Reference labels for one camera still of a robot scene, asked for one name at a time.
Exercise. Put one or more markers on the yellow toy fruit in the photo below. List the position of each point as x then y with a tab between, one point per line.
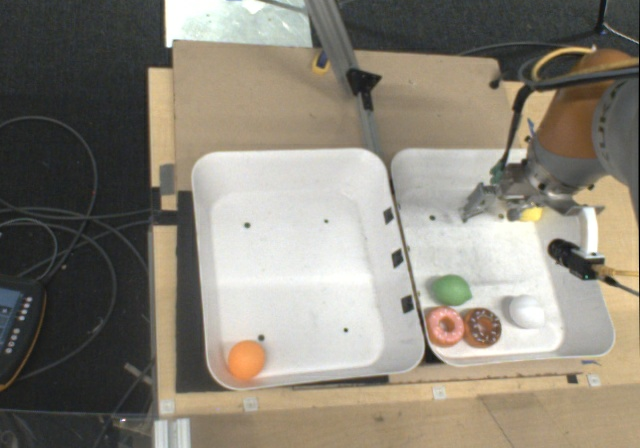
533	214

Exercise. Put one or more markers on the black cylinder on white bracket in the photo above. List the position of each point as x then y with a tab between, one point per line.
570	256

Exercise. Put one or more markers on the brown cardboard board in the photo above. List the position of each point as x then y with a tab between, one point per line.
270	106

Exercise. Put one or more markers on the white egg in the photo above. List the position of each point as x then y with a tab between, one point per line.
526	312

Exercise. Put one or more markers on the pink doughnut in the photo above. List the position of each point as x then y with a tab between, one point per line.
436	331

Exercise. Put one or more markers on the green lime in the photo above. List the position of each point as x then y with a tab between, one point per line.
450	290

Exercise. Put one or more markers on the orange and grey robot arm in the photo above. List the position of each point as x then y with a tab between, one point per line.
575	121

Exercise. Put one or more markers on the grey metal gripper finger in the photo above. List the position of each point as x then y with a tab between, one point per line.
515	214
479	200

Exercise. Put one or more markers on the white plastic tray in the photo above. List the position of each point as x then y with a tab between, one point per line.
495	256
295	276

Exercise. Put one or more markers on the brown doughnut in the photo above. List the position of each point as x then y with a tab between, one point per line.
474	333

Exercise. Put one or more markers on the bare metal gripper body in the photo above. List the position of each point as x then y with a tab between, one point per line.
520	188

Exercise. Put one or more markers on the orange ball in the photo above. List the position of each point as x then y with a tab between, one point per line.
246	360

